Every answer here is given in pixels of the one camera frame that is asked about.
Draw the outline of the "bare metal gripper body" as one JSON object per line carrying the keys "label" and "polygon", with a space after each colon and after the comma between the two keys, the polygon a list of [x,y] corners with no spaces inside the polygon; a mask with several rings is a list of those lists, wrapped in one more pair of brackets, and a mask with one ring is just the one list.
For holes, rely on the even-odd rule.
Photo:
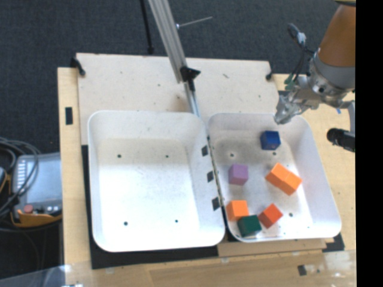
{"label": "bare metal gripper body", "polygon": [[289,75],[284,81],[287,94],[281,95],[278,109],[317,109],[319,104],[343,107],[347,94],[347,79],[342,76],[326,78],[322,75]]}

